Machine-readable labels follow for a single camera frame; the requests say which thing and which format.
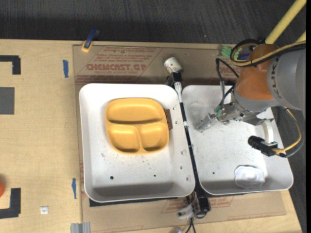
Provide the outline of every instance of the gray square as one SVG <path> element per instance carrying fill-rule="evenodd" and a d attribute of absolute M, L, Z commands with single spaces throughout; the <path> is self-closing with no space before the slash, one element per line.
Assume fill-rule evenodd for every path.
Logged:
<path fill-rule="evenodd" d="M 14 87 L 0 87 L 0 115 L 14 114 Z"/>

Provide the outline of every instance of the yellow cable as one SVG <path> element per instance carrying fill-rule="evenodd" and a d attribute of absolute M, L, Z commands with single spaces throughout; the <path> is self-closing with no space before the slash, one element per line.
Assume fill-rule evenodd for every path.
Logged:
<path fill-rule="evenodd" d="M 295 18 L 298 12 L 305 6 L 307 0 L 296 0 L 286 14 L 282 17 L 281 21 L 275 26 L 269 36 L 266 38 L 265 42 L 267 44 L 273 44 L 279 38 L 279 36 L 284 32 L 287 26 Z"/>
<path fill-rule="evenodd" d="M 295 118 L 295 116 L 291 113 L 291 111 L 290 111 L 287 107 L 285 107 L 285 108 L 286 108 L 287 113 L 288 113 L 288 114 L 294 119 L 294 121 L 295 121 L 296 127 L 297 127 L 297 129 L 298 129 L 298 138 L 297 138 L 297 140 L 296 140 L 294 143 L 290 144 L 290 145 L 287 146 L 286 148 L 283 148 L 283 149 L 274 148 L 274 149 L 272 149 L 272 151 L 274 151 L 276 154 L 284 153 L 284 152 L 286 152 L 286 151 L 288 151 L 288 150 L 294 148 L 294 147 L 301 141 L 301 139 L 302 139 L 302 133 L 301 133 L 300 127 L 299 127 L 299 125 L 298 125 L 297 119 Z"/>
<path fill-rule="evenodd" d="M 292 44 L 289 44 L 289 45 L 286 45 L 286 46 L 283 46 L 279 49 L 276 49 L 260 58 L 257 58 L 257 59 L 254 59 L 252 61 L 245 61 L 245 60 L 232 60 L 232 63 L 238 67 L 245 67 L 245 66 L 248 66 L 248 65 L 251 65 L 253 63 L 256 63 L 258 61 L 261 61 L 261 60 L 264 60 L 278 52 L 281 52 L 283 50 L 286 50 L 288 48 L 291 48 L 291 47 L 294 47 L 294 46 L 297 46 L 297 45 L 303 45 L 303 44 L 306 44 L 306 41 L 300 41 L 300 42 L 295 42 L 295 43 L 292 43 Z M 246 46 L 249 46 L 250 44 L 245 44 L 245 45 L 242 45 L 240 46 L 240 48 L 243 48 L 243 47 L 246 47 Z M 238 49 L 235 49 L 234 52 L 231 54 L 232 56 L 234 56 L 235 52 L 237 51 Z"/>
<path fill-rule="evenodd" d="M 305 41 L 307 38 L 307 30 L 296 40 L 296 42 Z"/>

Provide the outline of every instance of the white tray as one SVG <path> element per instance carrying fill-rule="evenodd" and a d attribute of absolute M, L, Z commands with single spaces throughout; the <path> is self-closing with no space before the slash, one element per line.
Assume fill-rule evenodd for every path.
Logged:
<path fill-rule="evenodd" d="M 152 98 L 169 109 L 168 146 L 157 153 L 117 153 L 106 135 L 107 104 L 119 98 Z M 177 93 L 166 85 L 87 84 L 79 93 L 85 190 L 97 202 L 187 196 L 195 180 Z"/>
<path fill-rule="evenodd" d="M 208 113 L 213 113 L 221 100 L 221 90 L 214 85 L 190 85 L 182 92 L 191 142 L 200 183 L 212 195 L 228 195 L 289 189 L 293 174 L 288 159 L 279 156 L 267 157 L 251 148 L 247 140 L 251 135 L 264 138 L 262 126 L 230 121 L 228 125 L 217 122 L 200 133 L 196 128 Z M 259 115 L 273 118 L 271 109 Z M 274 140 L 282 148 L 282 141 L 272 122 Z M 263 171 L 265 183 L 257 188 L 241 188 L 235 184 L 234 170 L 238 166 L 253 166 Z"/>

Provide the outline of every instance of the wooden tabletop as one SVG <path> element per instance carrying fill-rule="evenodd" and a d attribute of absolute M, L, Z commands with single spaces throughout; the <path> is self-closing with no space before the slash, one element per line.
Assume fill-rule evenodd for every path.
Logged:
<path fill-rule="evenodd" d="M 15 88 L 14 115 L 0 115 L 0 180 L 5 185 L 0 209 L 9 207 L 11 188 L 21 189 L 21 213 L 18 217 L 0 219 L 0 233 L 70 232 L 71 223 L 83 222 L 72 55 L 72 46 L 77 44 L 81 42 L 0 40 L 0 55 L 21 58 L 20 75 L 12 75 L 12 63 L 0 62 L 0 87 Z M 204 49 L 206 44 L 187 44 L 187 47 Z M 63 60 L 69 64 L 68 78 L 64 76 Z M 77 187 L 76 198 L 73 179 Z M 198 224 L 196 231 L 301 232 L 289 192 L 283 191 L 281 195 L 287 212 L 284 216 Z M 42 206 L 49 207 L 48 214 L 40 213 Z M 171 233 L 173 229 L 141 232 Z"/>

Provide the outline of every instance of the orange round object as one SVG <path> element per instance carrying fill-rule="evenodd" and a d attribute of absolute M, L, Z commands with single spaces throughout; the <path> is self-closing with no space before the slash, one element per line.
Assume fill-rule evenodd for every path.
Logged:
<path fill-rule="evenodd" d="M 4 193 L 4 185 L 3 183 L 0 181 L 0 197 L 3 195 Z"/>
<path fill-rule="evenodd" d="M 262 44 L 257 46 L 249 55 L 248 61 L 260 58 L 278 47 L 272 44 Z M 270 93 L 267 83 L 267 70 L 271 60 L 267 60 L 257 67 L 243 68 L 236 84 L 238 94 L 250 100 L 271 100 L 273 95 Z"/>

